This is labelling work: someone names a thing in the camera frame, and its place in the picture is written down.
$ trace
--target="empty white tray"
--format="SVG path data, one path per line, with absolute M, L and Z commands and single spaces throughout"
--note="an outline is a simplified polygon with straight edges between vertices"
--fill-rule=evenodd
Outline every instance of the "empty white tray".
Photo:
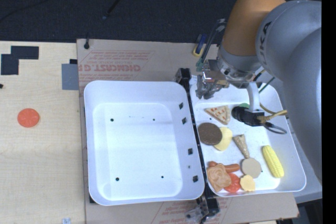
M 93 81 L 84 90 L 89 193 L 100 205 L 196 199 L 204 191 L 185 89 Z
M 250 152 L 250 157 L 253 157 L 259 161 L 262 169 L 262 172 L 258 178 L 255 178 L 255 191 L 246 192 L 239 190 L 234 194 L 225 190 L 215 192 L 210 185 L 215 194 L 222 197 L 228 197 L 237 195 L 294 192 L 304 189 L 306 186 L 306 175 L 304 173 L 293 138 L 289 131 L 288 123 L 284 116 L 277 116 L 270 120 L 270 122 L 285 129 L 287 134 L 276 134 L 262 126 L 252 127 L 234 119 L 232 116 L 229 124 L 223 125 L 219 121 L 209 116 L 204 111 L 204 109 L 214 106 L 227 105 L 231 111 L 235 106 L 238 106 L 242 103 L 249 103 L 247 90 L 238 89 L 230 85 L 228 88 L 221 89 L 220 91 L 216 92 L 214 97 L 205 100 L 203 98 L 199 99 L 196 96 L 196 89 L 196 84 L 193 84 L 190 89 L 196 125 L 199 126 L 203 122 L 211 122 L 216 124 L 218 127 L 228 127 L 232 130 L 233 136 L 244 134 Z M 283 109 L 279 95 L 271 85 L 266 87 L 260 93 L 259 98 L 264 107 L 268 108 L 269 110 L 277 112 Z M 271 145 L 279 157 L 279 160 L 281 161 L 285 171 L 283 178 L 275 178 L 270 173 L 261 151 L 261 148 L 264 145 Z M 201 148 L 206 167 L 210 161 L 229 165 L 234 163 L 241 164 L 242 160 L 244 159 L 244 156 L 234 141 L 231 141 L 229 147 L 225 151 L 219 151 L 214 146 L 205 145 L 203 143 L 201 143 Z M 235 172 L 235 174 L 239 177 L 243 176 L 241 171 Z

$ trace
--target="cardboard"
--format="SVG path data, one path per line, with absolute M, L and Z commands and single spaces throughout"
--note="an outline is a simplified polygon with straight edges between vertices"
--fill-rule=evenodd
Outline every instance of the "cardboard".
M 77 40 L 83 176 L 87 224 L 190 223 L 185 214 L 197 206 L 196 201 L 150 202 L 142 204 L 101 206 L 90 202 L 88 191 L 86 128 L 83 90 L 93 80 L 174 81 L 179 68 L 190 68 L 197 75 L 195 44 L 126 40 Z M 215 59 L 212 45 L 207 58 Z M 292 193 L 217 197 L 220 212 L 206 223 L 235 224 L 296 218 L 299 214 Z

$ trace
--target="pizza slice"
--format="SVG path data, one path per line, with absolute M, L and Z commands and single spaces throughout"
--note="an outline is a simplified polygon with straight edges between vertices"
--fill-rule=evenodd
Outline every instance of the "pizza slice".
M 230 109 L 227 105 L 207 108 L 205 112 L 225 125 L 227 125 L 231 119 Z

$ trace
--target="light wood surface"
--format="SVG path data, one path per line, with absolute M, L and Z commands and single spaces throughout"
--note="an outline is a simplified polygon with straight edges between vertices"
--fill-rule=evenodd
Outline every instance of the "light wood surface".
M 39 46 L 39 59 L 0 76 L 0 223 L 85 223 L 78 91 L 61 84 L 76 44 L 2 41 L 0 54 L 11 46 Z M 18 124 L 24 108 L 40 114 L 36 126 Z

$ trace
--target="yellow potato slice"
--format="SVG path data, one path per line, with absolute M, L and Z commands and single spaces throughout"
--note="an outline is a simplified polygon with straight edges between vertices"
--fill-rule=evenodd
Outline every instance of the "yellow potato slice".
M 245 191 L 256 190 L 256 183 L 250 175 L 245 175 L 240 179 L 240 186 Z
M 229 147 L 232 140 L 232 131 L 228 127 L 221 127 L 219 129 L 222 132 L 222 140 L 217 145 L 214 145 L 214 147 L 219 151 L 224 151 Z

